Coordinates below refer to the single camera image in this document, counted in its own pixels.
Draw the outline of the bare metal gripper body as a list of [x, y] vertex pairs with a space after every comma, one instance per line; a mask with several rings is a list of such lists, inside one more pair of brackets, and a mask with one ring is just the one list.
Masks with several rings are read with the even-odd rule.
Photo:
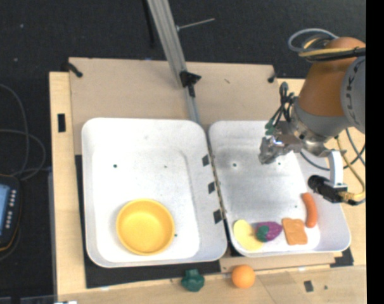
[[308, 129], [302, 122], [279, 122], [272, 132], [274, 144], [284, 153], [306, 150], [316, 157], [327, 157], [331, 150], [325, 146], [330, 137], [324, 137]]

